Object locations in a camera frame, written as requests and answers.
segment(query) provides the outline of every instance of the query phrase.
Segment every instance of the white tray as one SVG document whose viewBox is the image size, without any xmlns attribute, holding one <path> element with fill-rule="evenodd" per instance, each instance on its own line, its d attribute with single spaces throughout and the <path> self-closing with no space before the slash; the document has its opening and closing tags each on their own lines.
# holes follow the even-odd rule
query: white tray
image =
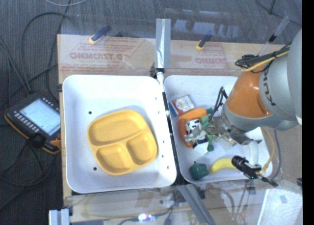
<svg viewBox="0 0 314 225">
<path fill-rule="evenodd" d="M 219 89 L 224 87 L 227 95 L 233 88 L 237 77 L 220 77 L 220 76 L 169 76 L 164 81 L 164 87 L 168 102 L 189 95 L 195 107 L 204 107 L 206 109 L 213 107 L 216 102 Z M 182 176 L 191 183 L 202 184 L 227 180 L 247 179 L 242 172 L 236 169 L 223 169 L 217 173 L 209 174 L 197 181 L 193 180 L 189 172 L 189 168 L 194 164 L 203 163 L 210 166 L 214 161 L 220 158 L 232 158 L 234 155 L 246 157 L 249 159 L 250 153 L 247 145 L 239 145 L 231 147 L 226 142 L 214 142 L 214 151 L 208 152 L 204 156 L 200 156 L 193 148 L 187 147 L 181 140 L 178 130 L 178 119 L 172 113 L 171 123 L 173 135 L 175 139 L 176 151 Z M 262 131 L 257 128 L 247 133 L 247 136 L 252 139 L 262 140 L 258 145 L 259 164 L 263 166 L 268 158 L 267 150 Z M 265 176 L 269 176 L 272 172 L 272 163 L 265 172 Z"/>
<path fill-rule="evenodd" d="M 63 83 L 66 175 L 70 188 L 81 194 L 171 185 L 177 176 L 164 102 L 159 83 L 143 76 L 73 75 Z M 98 166 L 86 130 L 94 119 L 132 109 L 147 121 L 158 153 L 148 165 L 113 176 Z"/>
</svg>

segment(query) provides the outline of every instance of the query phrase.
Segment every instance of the gray floor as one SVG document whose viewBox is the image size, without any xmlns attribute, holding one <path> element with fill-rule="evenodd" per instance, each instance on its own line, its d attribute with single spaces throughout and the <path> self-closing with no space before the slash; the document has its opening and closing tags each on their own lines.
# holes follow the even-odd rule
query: gray floor
<svg viewBox="0 0 314 225">
<path fill-rule="evenodd" d="M 53 1 L 58 4 L 69 2 Z M 56 64 L 56 48 L 53 48 L 52 55 L 51 50 L 64 12 L 67 17 L 59 30 L 61 33 L 92 34 L 110 24 L 112 30 L 108 35 L 121 33 L 125 37 L 154 38 L 156 18 L 169 18 L 172 21 L 172 39 L 198 40 L 210 29 L 212 41 L 237 43 L 265 43 L 282 19 L 288 16 L 290 23 L 275 41 L 287 44 L 301 29 L 302 0 L 276 0 L 270 13 L 271 3 L 272 0 L 87 0 L 67 8 L 45 0 L 1 0 L 0 39 L 19 73 L 22 73 L 23 66 L 28 79 L 47 69 L 49 64 Z M 21 87 L 21 83 L 14 73 L 9 79 L 3 52 L 0 52 L 0 68 L 0 113 L 3 116 L 9 106 L 8 88 L 12 94 Z M 30 82 L 31 89 L 51 96 L 49 88 L 52 95 L 58 97 L 56 67 L 49 71 L 48 78 L 47 83 L 45 73 L 38 76 Z M 15 104 L 24 97 L 24 90 L 19 89 L 12 95 L 11 103 Z M 24 140 L 5 124 L 3 117 L 0 123 L 2 170 L 19 152 Z M 282 142 L 282 170 L 291 181 L 302 177 L 301 132 L 298 126 L 278 134 Z M 43 168 L 53 160 L 42 150 L 34 153 Z M 29 184 L 40 173 L 34 153 L 27 147 L 20 161 L 4 176 L 15 183 Z M 47 180 L 36 186 L 23 188 L 0 181 L 0 224 L 47 224 L 47 217 L 43 218 L 45 212 L 62 207 L 60 168 L 61 161 L 57 156 Z"/>
</svg>

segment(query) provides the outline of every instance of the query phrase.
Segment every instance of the blue and yellow clamp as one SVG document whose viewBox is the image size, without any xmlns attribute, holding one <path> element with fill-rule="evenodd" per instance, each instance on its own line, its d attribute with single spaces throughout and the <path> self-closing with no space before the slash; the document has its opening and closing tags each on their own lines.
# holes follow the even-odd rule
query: blue and yellow clamp
<svg viewBox="0 0 314 225">
<path fill-rule="evenodd" d="M 212 35 L 211 34 L 206 34 L 202 40 L 200 40 L 197 44 L 196 44 L 196 49 L 197 50 L 203 50 L 203 48 L 205 47 L 205 43 L 207 41 L 209 41 L 211 39 Z"/>
<path fill-rule="evenodd" d="M 103 35 L 106 35 L 109 31 L 111 30 L 110 25 L 107 25 L 105 27 L 103 27 L 101 30 L 97 31 L 95 34 L 93 34 L 88 41 L 91 44 L 95 44 L 98 41 L 100 41 L 100 39 L 102 38 Z"/>
</svg>

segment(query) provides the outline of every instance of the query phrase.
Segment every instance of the yellow divided plate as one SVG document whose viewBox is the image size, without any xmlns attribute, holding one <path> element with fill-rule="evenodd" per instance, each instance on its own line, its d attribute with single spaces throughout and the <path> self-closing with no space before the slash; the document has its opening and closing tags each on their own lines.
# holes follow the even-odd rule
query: yellow divided plate
<svg viewBox="0 0 314 225">
<path fill-rule="evenodd" d="M 157 155 L 157 144 L 145 119 L 134 110 L 101 116 L 87 128 L 87 139 L 99 166 L 111 175 L 139 169 Z"/>
</svg>

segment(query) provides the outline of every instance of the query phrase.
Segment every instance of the banana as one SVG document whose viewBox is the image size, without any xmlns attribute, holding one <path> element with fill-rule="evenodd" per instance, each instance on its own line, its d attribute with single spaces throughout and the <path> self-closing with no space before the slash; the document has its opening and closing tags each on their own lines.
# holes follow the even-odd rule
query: banana
<svg viewBox="0 0 314 225">
<path fill-rule="evenodd" d="M 210 167 L 209 171 L 210 173 L 216 173 L 219 172 L 222 169 L 236 169 L 234 165 L 231 163 L 231 158 L 221 158 L 216 160 Z"/>
</svg>

